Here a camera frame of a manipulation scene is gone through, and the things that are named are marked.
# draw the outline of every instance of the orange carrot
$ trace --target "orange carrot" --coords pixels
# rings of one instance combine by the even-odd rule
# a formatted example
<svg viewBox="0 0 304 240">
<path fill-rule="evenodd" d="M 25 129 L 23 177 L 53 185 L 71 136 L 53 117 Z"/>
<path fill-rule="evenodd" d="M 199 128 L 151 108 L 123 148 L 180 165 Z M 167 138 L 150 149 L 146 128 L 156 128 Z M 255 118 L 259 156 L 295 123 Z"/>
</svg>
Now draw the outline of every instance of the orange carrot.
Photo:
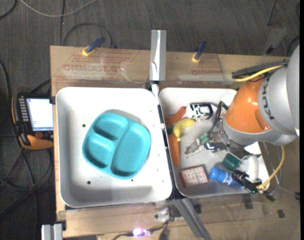
<svg viewBox="0 0 304 240">
<path fill-rule="evenodd" d="M 180 120 L 181 117 L 183 117 L 183 115 L 186 113 L 186 111 L 187 111 L 187 109 L 185 106 L 180 107 L 179 110 L 175 114 L 170 115 L 164 119 L 165 123 L 172 124 L 172 123 Z"/>
<path fill-rule="evenodd" d="M 177 141 L 177 137 L 174 134 L 169 134 L 168 136 L 168 147 L 170 151 L 170 155 L 172 158 L 172 162 L 175 167 L 180 167 L 180 147 L 179 142 Z"/>
</svg>

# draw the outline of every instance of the teal divided plate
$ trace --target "teal divided plate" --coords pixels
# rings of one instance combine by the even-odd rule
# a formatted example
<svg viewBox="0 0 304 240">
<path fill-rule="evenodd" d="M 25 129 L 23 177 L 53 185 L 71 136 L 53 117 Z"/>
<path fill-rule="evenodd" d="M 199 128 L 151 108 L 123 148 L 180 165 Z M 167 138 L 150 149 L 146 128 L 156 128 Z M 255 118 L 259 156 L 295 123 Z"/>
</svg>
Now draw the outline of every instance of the teal divided plate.
<svg viewBox="0 0 304 240">
<path fill-rule="evenodd" d="M 119 179 L 134 177 L 145 163 L 151 135 L 143 125 L 116 113 L 99 115 L 82 145 L 85 160 Z"/>
</svg>

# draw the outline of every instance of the blue and yellow clamp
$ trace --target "blue and yellow clamp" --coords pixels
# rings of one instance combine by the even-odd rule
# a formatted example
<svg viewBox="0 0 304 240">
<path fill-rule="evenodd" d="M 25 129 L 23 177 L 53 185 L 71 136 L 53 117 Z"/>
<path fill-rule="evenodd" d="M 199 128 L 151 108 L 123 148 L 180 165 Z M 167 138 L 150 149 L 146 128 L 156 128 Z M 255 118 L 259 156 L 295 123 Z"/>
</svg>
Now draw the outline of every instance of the blue and yellow clamp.
<svg viewBox="0 0 304 240">
<path fill-rule="evenodd" d="M 195 53 L 193 54 L 192 61 L 198 63 L 201 59 L 201 55 L 203 53 L 204 48 L 206 47 L 207 42 L 202 41 L 200 45 L 195 49 Z"/>
<path fill-rule="evenodd" d="M 89 56 L 90 54 L 94 53 L 96 47 L 99 47 L 101 44 L 103 44 L 105 40 L 106 39 L 103 36 L 96 39 L 94 42 L 92 42 L 90 45 L 88 45 L 82 50 L 83 55 Z"/>
</svg>

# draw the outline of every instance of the white screen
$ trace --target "white screen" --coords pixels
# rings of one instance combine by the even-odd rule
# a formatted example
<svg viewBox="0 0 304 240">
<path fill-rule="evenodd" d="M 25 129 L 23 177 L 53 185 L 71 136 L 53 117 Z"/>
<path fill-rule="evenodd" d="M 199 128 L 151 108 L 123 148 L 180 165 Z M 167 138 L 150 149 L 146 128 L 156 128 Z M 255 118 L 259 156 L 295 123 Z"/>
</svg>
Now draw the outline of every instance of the white screen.
<svg viewBox="0 0 304 240">
<path fill-rule="evenodd" d="M 33 131 L 53 130 L 53 111 L 49 99 L 27 98 L 26 103 Z"/>
</svg>

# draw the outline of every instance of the yellow banana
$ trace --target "yellow banana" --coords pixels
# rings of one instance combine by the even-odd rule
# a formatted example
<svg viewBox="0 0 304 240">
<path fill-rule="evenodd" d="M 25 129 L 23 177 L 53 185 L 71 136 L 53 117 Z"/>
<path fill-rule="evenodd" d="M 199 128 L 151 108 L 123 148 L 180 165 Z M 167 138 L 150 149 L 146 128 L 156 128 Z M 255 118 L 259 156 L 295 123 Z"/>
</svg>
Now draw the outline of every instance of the yellow banana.
<svg viewBox="0 0 304 240">
<path fill-rule="evenodd" d="M 179 142 L 181 140 L 180 136 L 182 131 L 193 125 L 196 121 L 192 118 L 183 118 L 176 122 L 176 124 L 173 127 L 172 133 L 175 135 L 176 140 Z"/>
</svg>

